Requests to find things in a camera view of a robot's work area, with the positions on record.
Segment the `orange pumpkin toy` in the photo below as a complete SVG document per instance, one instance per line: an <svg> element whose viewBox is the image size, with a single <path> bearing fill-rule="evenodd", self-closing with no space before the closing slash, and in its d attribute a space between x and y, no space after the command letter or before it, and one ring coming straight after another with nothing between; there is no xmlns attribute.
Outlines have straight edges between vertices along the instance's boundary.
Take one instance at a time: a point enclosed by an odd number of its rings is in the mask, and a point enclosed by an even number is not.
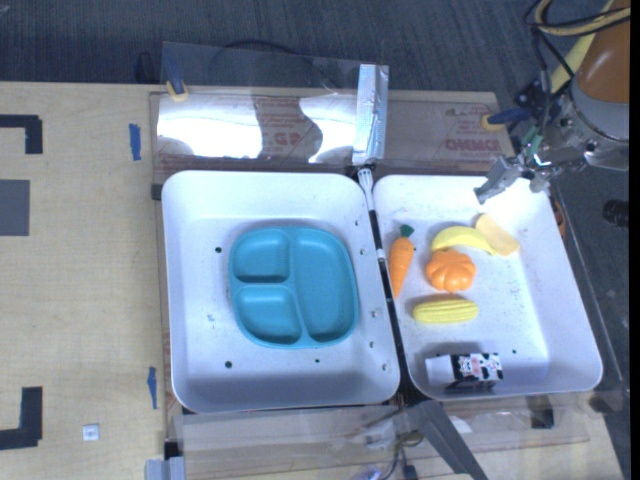
<svg viewBox="0 0 640 480"><path fill-rule="evenodd" d="M425 273L434 288L453 293L471 287L476 266L468 255L455 249L446 249L434 253Z"/></svg>

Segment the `toy carrot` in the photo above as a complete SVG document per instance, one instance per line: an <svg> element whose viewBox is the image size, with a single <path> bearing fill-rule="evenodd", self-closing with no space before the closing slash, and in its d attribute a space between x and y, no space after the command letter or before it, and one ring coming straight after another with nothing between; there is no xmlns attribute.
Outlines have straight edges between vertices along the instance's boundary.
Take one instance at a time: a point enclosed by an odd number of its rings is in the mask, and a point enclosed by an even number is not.
<svg viewBox="0 0 640 480"><path fill-rule="evenodd" d="M400 294L404 280L409 271L409 265L413 259L414 247L409 237L414 229L403 224L400 226L400 237L396 238L391 245L389 254L389 278L394 297Z"/></svg>

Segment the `gray square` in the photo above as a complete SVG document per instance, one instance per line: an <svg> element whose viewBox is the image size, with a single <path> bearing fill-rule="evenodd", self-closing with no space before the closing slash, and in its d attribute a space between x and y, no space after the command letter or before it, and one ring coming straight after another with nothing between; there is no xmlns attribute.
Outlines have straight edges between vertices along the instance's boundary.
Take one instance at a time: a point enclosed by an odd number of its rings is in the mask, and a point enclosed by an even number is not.
<svg viewBox="0 0 640 480"><path fill-rule="evenodd" d="M29 236L29 180L0 180L0 236Z"/></svg>

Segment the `orange vegetable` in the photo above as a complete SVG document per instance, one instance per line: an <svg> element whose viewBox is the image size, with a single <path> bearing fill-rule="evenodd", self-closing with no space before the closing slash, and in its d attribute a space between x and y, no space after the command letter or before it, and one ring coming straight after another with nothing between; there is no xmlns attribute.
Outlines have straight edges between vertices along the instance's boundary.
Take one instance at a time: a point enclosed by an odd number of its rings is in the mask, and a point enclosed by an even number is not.
<svg viewBox="0 0 640 480"><path fill-rule="evenodd" d="M425 273L434 288L456 292L471 287L476 266L468 255L455 249L446 249L434 253Z"/></svg>
<svg viewBox="0 0 640 480"><path fill-rule="evenodd" d="M389 254L389 278L394 297L400 294L404 280L409 272L409 265L413 259L415 248L409 237L413 228L403 224L400 226L400 238L396 238L391 245Z"/></svg>

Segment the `transparent plastic sheet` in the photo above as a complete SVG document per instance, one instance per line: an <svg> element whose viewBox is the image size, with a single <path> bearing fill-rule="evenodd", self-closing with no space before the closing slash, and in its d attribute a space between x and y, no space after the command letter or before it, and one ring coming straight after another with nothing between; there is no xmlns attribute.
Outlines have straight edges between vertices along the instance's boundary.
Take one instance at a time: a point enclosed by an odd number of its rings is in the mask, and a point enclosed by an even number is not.
<svg viewBox="0 0 640 480"><path fill-rule="evenodd" d="M444 408L473 453L586 442L584 418L593 414L582 395ZM541 425L540 411L548 409L552 417ZM428 417L421 404L183 415L173 418L170 439L179 444L187 474L194 477L205 471L208 478L233 478L347 466L385 473L400 447L410 463L439 456L420 434Z"/></svg>
<svg viewBox="0 0 640 480"><path fill-rule="evenodd" d="M387 66L274 46L165 43L167 91L152 97L155 182L185 169L343 172L375 162L388 78Z"/></svg>

